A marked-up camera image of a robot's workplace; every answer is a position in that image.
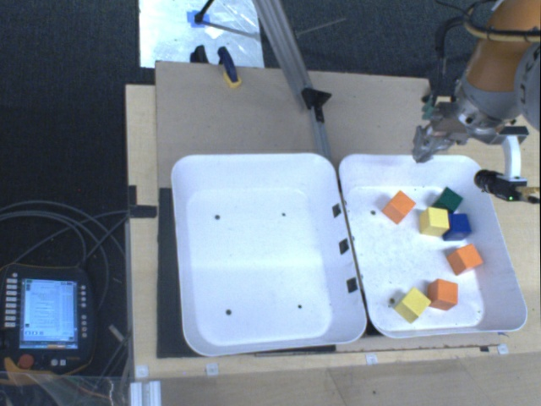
button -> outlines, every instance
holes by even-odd
[[[34,365],[34,357],[30,354],[20,355],[19,361],[17,361],[17,366],[21,370],[30,370]]]

screen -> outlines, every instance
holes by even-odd
[[[77,348],[77,282],[22,281],[20,348]]]

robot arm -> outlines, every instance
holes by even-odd
[[[505,173],[483,170],[476,184],[504,200],[538,202],[520,176],[519,144],[528,131],[514,123],[522,114],[539,130],[540,9],[541,0],[504,0],[487,28],[476,28],[466,20],[468,31],[480,40],[453,101],[425,105],[424,119],[429,123],[417,127],[415,161],[426,162],[437,151],[464,145],[470,138],[502,145]]]

bin with colored blocks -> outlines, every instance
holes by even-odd
[[[429,284],[430,306],[448,310],[458,304],[458,284],[438,278]]]
[[[450,188],[445,187],[438,200],[434,202],[432,207],[446,209],[450,213],[456,211],[462,203],[462,197]]]
[[[419,232],[428,236],[441,236],[449,230],[449,214],[445,209],[429,207],[419,216]]]
[[[465,213],[450,213],[449,230],[444,233],[443,240],[463,240],[471,232],[472,228]]]
[[[410,199],[402,191],[398,191],[396,195],[387,203],[382,212],[385,213],[395,224],[398,224],[404,217],[413,209],[415,201]]]
[[[412,288],[406,296],[395,305],[395,311],[409,323],[414,323],[430,305],[428,299],[418,288]]]
[[[483,259],[473,244],[453,251],[447,256],[447,261],[456,275],[483,264]]]

dark floor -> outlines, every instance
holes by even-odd
[[[449,1],[463,7],[473,0]],[[299,40],[309,69],[431,79],[434,31],[456,15],[433,0],[283,2],[296,30],[347,18]],[[138,0],[0,0],[0,206],[40,199],[93,215],[126,209],[124,86],[154,78],[139,68],[138,15]],[[450,35],[448,90],[472,46],[464,31]],[[275,65],[268,48],[265,61]],[[0,265],[55,229],[15,220],[0,226]],[[25,261],[68,264],[78,250],[64,243]],[[114,280],[88,375],[100,375],[118,346],[108,327],[127,333],[124,263],[109,250]]]

